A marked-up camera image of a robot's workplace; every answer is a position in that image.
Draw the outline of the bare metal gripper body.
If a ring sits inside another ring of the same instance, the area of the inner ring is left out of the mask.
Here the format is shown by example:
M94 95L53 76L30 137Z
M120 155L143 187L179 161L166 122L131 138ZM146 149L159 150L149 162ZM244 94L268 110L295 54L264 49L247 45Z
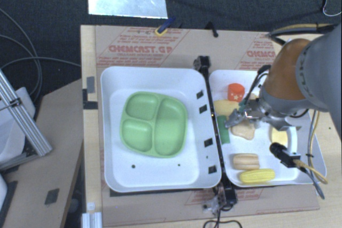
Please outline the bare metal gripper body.
M291 127L286 120L287 116L273 110L264 99L249 100L246 104L246 112L259 117L259 120L254 123L266 122L278 131L285 131Z

